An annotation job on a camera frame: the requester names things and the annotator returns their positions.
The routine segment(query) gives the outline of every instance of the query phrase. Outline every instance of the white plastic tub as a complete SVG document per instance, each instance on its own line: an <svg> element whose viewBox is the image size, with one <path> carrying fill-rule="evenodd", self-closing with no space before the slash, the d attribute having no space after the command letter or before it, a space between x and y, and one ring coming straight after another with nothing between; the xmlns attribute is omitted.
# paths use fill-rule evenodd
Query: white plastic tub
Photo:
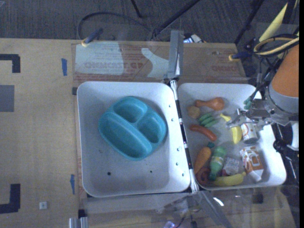
<svg viewBox="0 0 304 228"><path fill-rule="evenodd" d="M223 97L225 108L218 112L232 114L254 91L251 85L236 84L182 84L178 88L180 107L188 139L192 163L201 147L209 140L200 133L191 132L190 124L196 120L187 115L186 108L196 99L210 100ZM168 127L167 135L158 149L141 161L131 161L110 147L98 132L100 116L117 100L135 96L154 109ZM190 185L190 172L183 146L173 91L162 83L85 82L77 91L83 186L93 197L110 197L132 194L182 192ZM217 134L216 145L225 146L227 156L240 158L240 142L233 145L230 131L223 119L211 127ZM276 186L286 179L281 155L273 148L275 140L271 126L260 131L256 144L264 165L259 183L245 177L241 185L234 187L211 187L209 190Z"/></svg>

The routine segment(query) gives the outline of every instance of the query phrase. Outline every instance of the gray square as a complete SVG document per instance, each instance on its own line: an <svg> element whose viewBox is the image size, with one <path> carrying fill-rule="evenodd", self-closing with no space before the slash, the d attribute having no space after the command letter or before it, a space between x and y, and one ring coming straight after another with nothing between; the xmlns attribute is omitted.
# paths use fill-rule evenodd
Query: gray square
<svg viewBox="0 0 304 228"><path fill-rule="evenodd" d="M0 85L0 112L13 112L15 99L14 85Z"/></svg>

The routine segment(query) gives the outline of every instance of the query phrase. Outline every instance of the bottle label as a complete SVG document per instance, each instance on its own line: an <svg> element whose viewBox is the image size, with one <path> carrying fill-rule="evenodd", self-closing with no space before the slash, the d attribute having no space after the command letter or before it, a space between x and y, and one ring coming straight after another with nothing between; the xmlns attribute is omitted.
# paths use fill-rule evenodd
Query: bottle label
<svg viewBox="0 0 304 228"><path fill-rule="evenodd" d="M224 159L222 157L219 157L219 156L213 156L211 158L211 162L218 163L220 166L222 166L223 163L224 163Z"/></svg>

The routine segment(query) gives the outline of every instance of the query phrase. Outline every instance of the white square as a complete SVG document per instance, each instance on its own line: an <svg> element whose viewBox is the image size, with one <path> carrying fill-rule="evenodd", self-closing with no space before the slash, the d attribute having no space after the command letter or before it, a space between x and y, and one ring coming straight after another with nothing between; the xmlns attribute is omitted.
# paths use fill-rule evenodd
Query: white square
<svg viewBox="0 0 304 228"><path fill-rule="evenodd" d="M39 203L39 209L47 209L48 208L48 202L40 202Z"/></svg>

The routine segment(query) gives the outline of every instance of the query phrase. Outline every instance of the wooden surface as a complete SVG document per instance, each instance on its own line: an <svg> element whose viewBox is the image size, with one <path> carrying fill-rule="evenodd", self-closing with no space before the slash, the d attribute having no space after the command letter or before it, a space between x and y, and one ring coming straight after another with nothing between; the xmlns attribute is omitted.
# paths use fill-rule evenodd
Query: wooden surface
<svg viewBox="0 0 304 228"><path fill-rule="evenodd" d="M9 201L10 184L21 184L21 207L18 212L0 214L0 227L66 228L68 219L77 217L81 174L77 170L72 48L78 42L0 39L1 54L21 57L19 74L12 73L9 61L0 61L0 84L15 86L14 112L0 112L0 204ZM67 76L62 58L67 60ZM75 176L75 194L71 175ZM244 211L228 202L228 219L237 227L295 227L286 198L280 192L277 196L274 204L268 200L271 206L256 204ZM48 209L39 210L42 201L47 201ZM196 218L198 227L215 226L204 212ZM90 226L96 228L163 227L167 219L179 222L172 210L89 215ZM189 223L187 218L181 227Z"/></svg>

